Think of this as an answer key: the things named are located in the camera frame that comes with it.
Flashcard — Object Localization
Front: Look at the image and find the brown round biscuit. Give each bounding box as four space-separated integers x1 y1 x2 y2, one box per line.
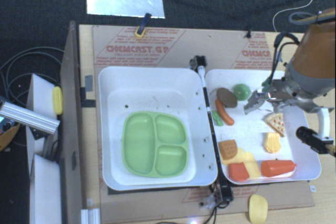
216 87 238 109

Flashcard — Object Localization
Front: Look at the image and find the green pea pod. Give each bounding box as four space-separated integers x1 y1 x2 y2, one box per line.
212 110 224 127

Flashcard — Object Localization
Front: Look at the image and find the yellow potato chip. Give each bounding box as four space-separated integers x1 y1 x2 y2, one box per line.
247 194 269 224

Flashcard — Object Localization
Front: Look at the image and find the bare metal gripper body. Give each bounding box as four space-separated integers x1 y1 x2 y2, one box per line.
259 77 327 114

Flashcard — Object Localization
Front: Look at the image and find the black cylinder on white bracket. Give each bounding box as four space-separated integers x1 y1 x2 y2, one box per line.
296 107 335 155

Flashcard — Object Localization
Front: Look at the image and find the orange block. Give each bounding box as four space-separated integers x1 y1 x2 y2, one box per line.
227 162 250 183

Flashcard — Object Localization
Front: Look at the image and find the brown cardboard board, red print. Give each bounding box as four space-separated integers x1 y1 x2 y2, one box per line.
92 24 315 224

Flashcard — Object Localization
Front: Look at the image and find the yellow ridged shell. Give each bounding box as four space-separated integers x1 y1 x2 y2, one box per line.
263 132 282 154

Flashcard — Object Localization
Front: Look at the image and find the green divided plate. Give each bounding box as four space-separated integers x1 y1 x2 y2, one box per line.
121 110 190 178

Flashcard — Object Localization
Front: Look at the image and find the brown waffle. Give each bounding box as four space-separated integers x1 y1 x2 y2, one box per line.
218 139 239 161

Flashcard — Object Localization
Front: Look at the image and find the orange carrot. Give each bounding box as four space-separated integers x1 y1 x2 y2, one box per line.
260 159 298 178

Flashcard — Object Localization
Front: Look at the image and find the white plastic tray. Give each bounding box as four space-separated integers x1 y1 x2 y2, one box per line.
98 66 219 191
204 68 322 186

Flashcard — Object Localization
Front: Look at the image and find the thin black and white rod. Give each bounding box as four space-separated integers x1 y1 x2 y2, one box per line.
197 66 227 192

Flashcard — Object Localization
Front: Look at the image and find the pizza slice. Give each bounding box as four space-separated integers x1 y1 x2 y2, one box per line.
264 112 286 137

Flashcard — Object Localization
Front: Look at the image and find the yellow cheese wedge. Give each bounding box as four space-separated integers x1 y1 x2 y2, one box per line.
221 147 262 179

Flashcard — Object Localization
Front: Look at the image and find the green round fruit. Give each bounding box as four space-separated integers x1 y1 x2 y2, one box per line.
233 83 251 101

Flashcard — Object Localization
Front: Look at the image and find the orange sausage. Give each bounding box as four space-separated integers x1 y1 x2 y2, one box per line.
215 98 235 126

